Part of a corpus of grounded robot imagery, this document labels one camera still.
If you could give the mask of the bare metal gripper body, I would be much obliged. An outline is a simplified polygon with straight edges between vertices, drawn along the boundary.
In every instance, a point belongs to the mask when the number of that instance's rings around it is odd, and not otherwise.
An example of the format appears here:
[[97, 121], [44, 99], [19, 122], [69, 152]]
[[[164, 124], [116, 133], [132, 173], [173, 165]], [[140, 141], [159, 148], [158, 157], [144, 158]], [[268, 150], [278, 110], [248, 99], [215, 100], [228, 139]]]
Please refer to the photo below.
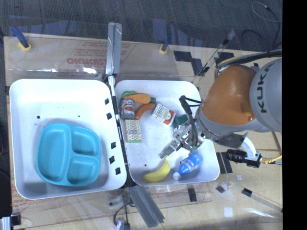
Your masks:
[[205, 140], [191, 124], [179, 125], [175, 128], [174, 133], [175, 150], [184, 148], [188, 151], [195, 151]]

